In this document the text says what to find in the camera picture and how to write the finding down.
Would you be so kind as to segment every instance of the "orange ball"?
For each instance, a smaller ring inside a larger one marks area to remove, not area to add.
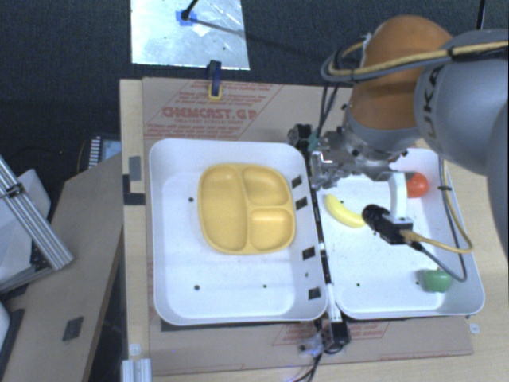
[[[415,173],[410,180],[406,182],[406,191],[409,198],[419,198],[428,192],[428,179],[421,173]]]

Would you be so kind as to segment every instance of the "yellow divided plate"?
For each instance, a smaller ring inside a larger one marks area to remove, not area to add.
[[[254,164],[218,164],[201,175],[201,230],[218,251],[249,255],[279,251],[295,236],[295,211],[285,178]]]

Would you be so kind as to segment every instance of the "cardboard sheet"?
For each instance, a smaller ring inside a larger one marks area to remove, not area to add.
[[[88,380],[119,263],[120,162],[115,156],[65,183],[52,228],[75,260],[8,301],[25,315],[5,382]],[[64,341],[69,322],[80,324],[78,335]]]
[[[131,86],[139,89],[134,83]],[[138,126],[134,136],[132,131],[130,137],[122,135],[122,141],[127,141],[124,146],[130,148],[124,158],[142,157],[145,167],[151,146],[162,138],[284,142],[293,123],[316,124],[321,100],[319,87],[223,82],[223,101],[211,103],[206,96],[207,84],[200,80],[148,78],[143,80],[142,86],[143,126]],[[348,100],[349,93],[348,89],[340,90],[326,130],[340,124],[340,108]],[[140,136],[144,149],[136,150],[129,142],[140,140]],[[144,182],[146,194],[149,194],[149,180],[145,178]],[[149,357],[154,375],[311,363],[309,357],[299,355],[297,347],[316,332],[312,322],[213,327],[174,327],[162,322],[153,307],[150,197],[146,197],[143,209],[146,215],[143,225],[146,224],[147,232]],[[350,331],[351,344],[341,354],[324,358],[324,363],[447,357],[473,352],[468,328],[464,318],[459,317],[356,322],[350,325]]]

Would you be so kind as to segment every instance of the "black clip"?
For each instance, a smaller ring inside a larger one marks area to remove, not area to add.
[[[0,195],[0,199],[5,198],[5,197],[9,197],[9,198],[16,197],[17,195],[23,193],[24,191],[25,191],[25,187],[23,186],[23,184],[21,182],[17,182],[12,187],[9,187],[8,189],[6,189],[6,193]]]
[[[210,80],[208,85],[208,98],[219,100],[223,94],[221,89],[221,61],[211,60],[205,70],[205,77]]]

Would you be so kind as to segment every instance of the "blue tape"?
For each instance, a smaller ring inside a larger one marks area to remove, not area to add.
[[[221,61],[211,60],[205,69],[205,77],[212,82],[211,94],[214,97],[220,95],[221,65]]]
[[[192,21],[191,20],[197,20],[198,19],[197,14],[194,11],[191,11],[191,13],[189,14],[189,19],[188,20],[182,20],[182,12],[183,12],[183,10],[177,10],[175,12],[175,17],[177,18],[178,23],[180,25],[184,26],[184,27],[188,27],[188,26],[192,25]]]

